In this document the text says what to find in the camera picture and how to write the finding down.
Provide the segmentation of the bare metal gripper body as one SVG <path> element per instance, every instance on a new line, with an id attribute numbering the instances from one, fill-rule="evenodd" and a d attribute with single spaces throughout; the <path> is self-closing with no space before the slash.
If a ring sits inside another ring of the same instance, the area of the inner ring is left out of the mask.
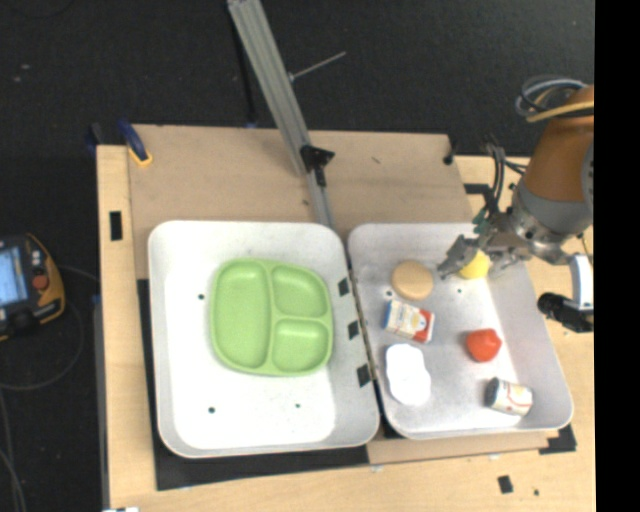
<path id="1" fill-rule="evenodd" d="M 538 258 L 552 265 L 568 263 L 563 249 L 574 232 L 556 232 L 533 217 L 492 215 L 477 227 L 478 245 L 493 265 L 513 265 Z"/>

